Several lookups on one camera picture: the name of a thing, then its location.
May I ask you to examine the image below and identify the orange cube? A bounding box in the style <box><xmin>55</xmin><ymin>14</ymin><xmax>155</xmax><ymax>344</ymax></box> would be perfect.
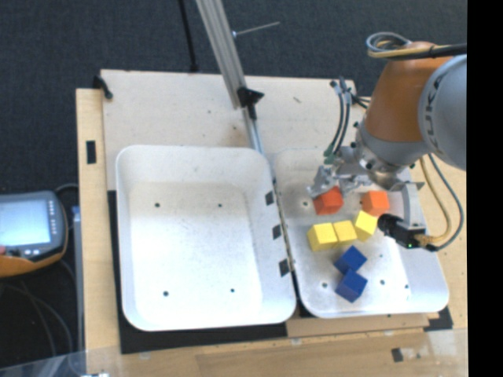
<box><xmin>313</xmin><ymin>186</ymin><xmax>345</xmax><ymax>216</ymax></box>
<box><xmin>360</xmin><ymin>190</ymin><xmax>391</xmax><ymax>218</ymax></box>

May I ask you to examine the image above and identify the black cylinder on white bracket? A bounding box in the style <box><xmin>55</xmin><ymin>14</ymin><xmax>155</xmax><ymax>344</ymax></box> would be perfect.
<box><xmin>376</xmin><ymin>181</ymin><xmax>428</xmax><ymax>251</ymax></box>

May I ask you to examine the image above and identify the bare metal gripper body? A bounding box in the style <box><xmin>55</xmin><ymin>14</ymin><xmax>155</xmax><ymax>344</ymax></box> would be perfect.
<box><xmin>328</xmin><ymin>143</ymin><xmax>410</xmax><ymax>191</ymax></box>

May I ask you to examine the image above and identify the pale wood board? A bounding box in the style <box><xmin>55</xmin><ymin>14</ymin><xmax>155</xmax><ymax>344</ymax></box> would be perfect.
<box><xmin>100</xmin><ymin>68</ymin><xmax>369</xmax><ymax>192</ymax></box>

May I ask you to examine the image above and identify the blue cube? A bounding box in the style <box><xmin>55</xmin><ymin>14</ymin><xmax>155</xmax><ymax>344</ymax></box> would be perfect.
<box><xmin>335</xmin><ymin>269</ymin><xmax>369</xmax><ymax>303</ymax></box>
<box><xmin>333</xmin><ymin>244</ymin><xmax>369</xmax><ymax>274</ymax></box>

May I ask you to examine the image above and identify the white plastic tray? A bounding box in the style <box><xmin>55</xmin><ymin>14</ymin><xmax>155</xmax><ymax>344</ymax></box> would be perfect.
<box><xmin>115</xmin><ymin>144</ymin><xmax>298</xmax><ymax>332</ymax></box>
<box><xmin>270</xmin><ymin>147</ymin><xmax>450</xmax><ymax>320</ymax></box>

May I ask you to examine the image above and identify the yellow cube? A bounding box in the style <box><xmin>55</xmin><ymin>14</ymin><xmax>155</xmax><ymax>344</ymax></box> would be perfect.
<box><xmin>332</xmin><ymin>220</ymin><xmax>358</xmax><ymax>245</ymax></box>
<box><xmin>353</xmin><ymin>210</ymin><xmax>379</xmax><ymax>243</ymax></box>
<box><xmin>306</xmin><ymin>222</ymin><xmax>340</xmax><ymax>253</ymax></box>

